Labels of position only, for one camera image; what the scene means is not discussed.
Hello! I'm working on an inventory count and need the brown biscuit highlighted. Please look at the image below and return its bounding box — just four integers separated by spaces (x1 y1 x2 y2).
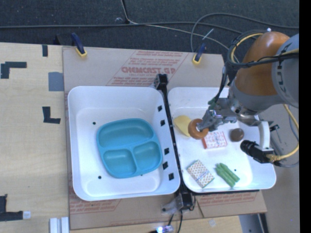
230 128 245 142

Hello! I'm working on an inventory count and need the black block with thin wires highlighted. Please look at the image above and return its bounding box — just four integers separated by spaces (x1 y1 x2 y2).
177 191 195 211
155 73 169 91

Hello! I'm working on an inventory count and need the orange patterned packet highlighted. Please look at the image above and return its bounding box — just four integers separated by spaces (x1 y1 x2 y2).
186 159 215 189

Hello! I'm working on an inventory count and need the red and white packet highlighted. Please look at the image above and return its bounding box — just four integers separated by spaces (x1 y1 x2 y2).
202 131 228 150

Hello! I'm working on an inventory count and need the brown cardboard board red print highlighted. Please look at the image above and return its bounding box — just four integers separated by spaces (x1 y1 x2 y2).
62 46 268 230

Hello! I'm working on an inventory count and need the blue divided plate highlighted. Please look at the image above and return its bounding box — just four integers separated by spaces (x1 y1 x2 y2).
96 117 163 179

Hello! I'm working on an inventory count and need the black cylinder on white bracket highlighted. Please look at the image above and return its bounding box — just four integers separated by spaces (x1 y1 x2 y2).
240 120 276 164

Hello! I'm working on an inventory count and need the brown doughnut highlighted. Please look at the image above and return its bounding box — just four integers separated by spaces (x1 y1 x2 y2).
187 118 209 140

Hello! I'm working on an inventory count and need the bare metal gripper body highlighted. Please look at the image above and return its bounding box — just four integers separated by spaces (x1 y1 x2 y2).
210 98 261 131

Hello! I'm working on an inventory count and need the thin black rod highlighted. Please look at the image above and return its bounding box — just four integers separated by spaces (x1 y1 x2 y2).
160 86 188 196

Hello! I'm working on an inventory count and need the green asparagus bundle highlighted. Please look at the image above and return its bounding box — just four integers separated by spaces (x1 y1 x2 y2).
215 163 241 188

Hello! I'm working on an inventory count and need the white plastic tray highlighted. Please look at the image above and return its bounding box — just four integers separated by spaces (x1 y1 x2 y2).
167 86 277 194
67 85 181 202

